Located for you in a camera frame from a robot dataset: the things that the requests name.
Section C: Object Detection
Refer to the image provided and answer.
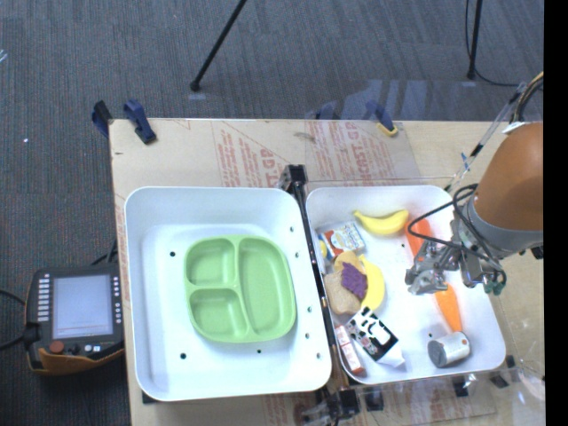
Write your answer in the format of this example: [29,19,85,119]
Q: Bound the purple grapes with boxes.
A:
[340,262,369,301]

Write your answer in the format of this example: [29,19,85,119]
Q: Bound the brown bread slice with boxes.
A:
[323,271,362,316]

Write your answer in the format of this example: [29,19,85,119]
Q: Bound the black tripod leg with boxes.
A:
[189,0,259,92]
[466,0,488,81]

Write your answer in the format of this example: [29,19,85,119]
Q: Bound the yellow biscuit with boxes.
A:
[333,249,365,274]

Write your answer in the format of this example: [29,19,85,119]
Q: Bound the white carton with red print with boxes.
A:
[319,220,367,257]

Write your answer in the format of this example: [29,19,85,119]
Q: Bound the brown cardboard board red print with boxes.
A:
[108,118,544,426]

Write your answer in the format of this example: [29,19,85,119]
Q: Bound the orange carrot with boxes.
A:
[404,217,433,262]
[434,283,464,334]

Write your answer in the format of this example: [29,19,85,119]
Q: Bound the black and white carton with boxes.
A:
[344,306,406,369]

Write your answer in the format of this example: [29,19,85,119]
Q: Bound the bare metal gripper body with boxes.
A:
[415,219,468,280]

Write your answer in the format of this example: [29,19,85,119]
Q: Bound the green divided plate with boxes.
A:
[183,234,297,344]

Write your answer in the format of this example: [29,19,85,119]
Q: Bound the silver can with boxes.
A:
[427,331,472,369]

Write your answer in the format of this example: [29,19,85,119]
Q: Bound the orange packet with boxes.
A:
[334,323,367,377]

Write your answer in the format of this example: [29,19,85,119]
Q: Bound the white plastic tray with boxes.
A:
[304,185,507,385]
[123,185,333,402]

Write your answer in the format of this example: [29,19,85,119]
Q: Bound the white and yellow packet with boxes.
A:
[315,234,332,264]

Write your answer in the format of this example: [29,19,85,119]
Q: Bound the black block with thin wires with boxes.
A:
[278,163,309,193]
[324,388,361,418]

